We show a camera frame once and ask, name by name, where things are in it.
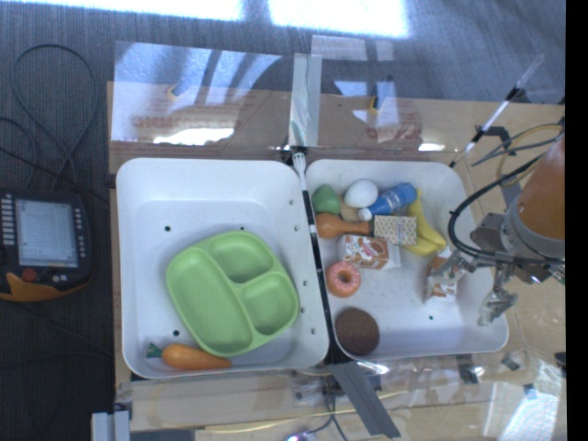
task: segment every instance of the pink donut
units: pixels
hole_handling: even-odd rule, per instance
[[[338,261],[327,269],[327,289],[334,296],[348,298],[361,284],[359,270],[353,263]]]

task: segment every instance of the chocolate cookie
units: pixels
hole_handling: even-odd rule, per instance
[[[334,329],[341,347],[352,355],[371,353],[379,343],[379,328],[366,311],[350,308],[337,315]]]

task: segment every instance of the yellow banana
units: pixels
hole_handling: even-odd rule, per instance
[[[419,254],[420,256],[427,256],[428,254],[439,252],[444,248],[419,236],[416,237],[416,245],[403,245],[403,247],[409,252]]]
[[[426,221],[426,217],[424,216],[423,211],[423,204],[421,203],[421,195],[422,191],[417,189],[416,200],[407,208],[407,214],[409,216],[416,217],[416,235],[427,240],[428,242],[434,243],[439,248],[445,248],[447,246],[447,242],[443,235],[431,227],[431,225]]]

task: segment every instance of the toy food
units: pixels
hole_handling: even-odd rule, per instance
[[[327,269],[327,288],[339,298],[348,298],[356,293],[361,276],[356,266],[346,261],[333,263]]]
[[[366,208],[376,202],[378,187],[369,180],[357,180],[345,192],[343,202],[352,208]]]
[[[342,311],[334,321],[339,345],[353,355],[367,355],[379,343],[379,327],[366,311],[352,307]]]
[[[413,216],[376,216],[374,237],[385,238],[395,245],[416,245],[416,218]]]
[[[377,214],[393,214],[415,201],[416,196],[413,185],[400,183],[381,193],[371,205],[360,209],[357,215],[362,221],[369,221]]]
[[[339,197],[334,190],[328,186],[323,185],[317,189],[311,198],[312,207],[317,214],[321,212],[330,212],[332,214],[339,214],[341,212],[341,203]]]
[[[447,246],[447,242],[443,235],[427,222],[421,202],[422,192],[420,189],[417,189],[416,195],[416,200],[406,210],[408,216],[416,218],[416,244],[403,246],[409,252],[419,254],[420,256],[427,256],[443,250]]]
[[[341,219],[346,222],[361,222],[357,213],[359,212],[359,208],[352,208],[351,206],[347,206],[343,202],[343,198],[339,198],[339,202],[341,204],[341,210],[339,211],[339,215]]]
[[[398,245],[377,237],[345,234],[337,244],[337,256],[360,268],[387,269],[401,265]]]
[[[449,248],[435,256],[429,263],[426,285],[424,287],[424,305],[434,309],[445,310],[457,304],[458,281],[466,270],[457,265],[447,266],[438,272],[451,256]]]
[[[323,239],[333,239],[344,233],[368,235],[370,232],[370,224],[367,221],[347,222],[339,216],[335,216],[328,212],[322,212],[316,216],[316,230],[319,237],[322,237]]]
[[[162,360],[172,368],[188,370],[225,369],[232,365],[229,359],[180,343],[171,343],[166,346],[162,352]]]

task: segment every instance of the green plate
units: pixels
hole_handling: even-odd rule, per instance
[[[299,311],[288,273],[267,244],[225,232],[182,250],[166,272],[167,290],[202,349],[237,356],[286,330]]]

